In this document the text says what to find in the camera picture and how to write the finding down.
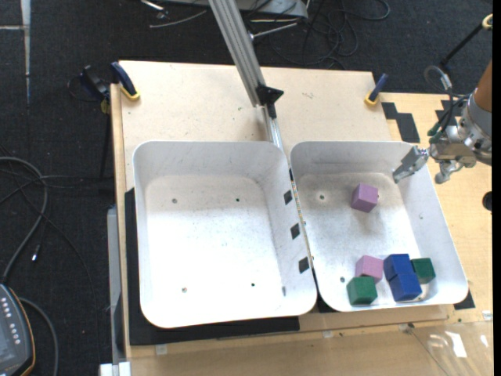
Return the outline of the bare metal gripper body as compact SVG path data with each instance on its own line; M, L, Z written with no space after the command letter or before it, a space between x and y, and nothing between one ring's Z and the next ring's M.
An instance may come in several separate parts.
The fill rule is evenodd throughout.
M457 162L473 167L477 162L492 165L492 126L461 117L457 125L448 125L429 140L430 156L436 161Z

